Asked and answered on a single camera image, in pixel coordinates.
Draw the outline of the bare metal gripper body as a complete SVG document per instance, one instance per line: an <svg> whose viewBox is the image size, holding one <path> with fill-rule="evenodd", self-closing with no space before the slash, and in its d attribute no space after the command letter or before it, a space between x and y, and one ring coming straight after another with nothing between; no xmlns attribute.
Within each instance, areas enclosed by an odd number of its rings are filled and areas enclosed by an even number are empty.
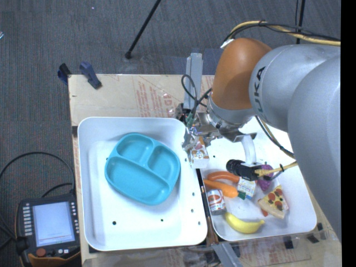
<svg viewBox="0 0 356 267"><path fill-rule="evenodd" d="M242 133L240 129L245 123L231 123L219 119L207 112L199 112L194 123L194 135L200 138L214 136L217 139L227 139L232 143L241 142L244 136L256 138L256 132Z"/></svg>

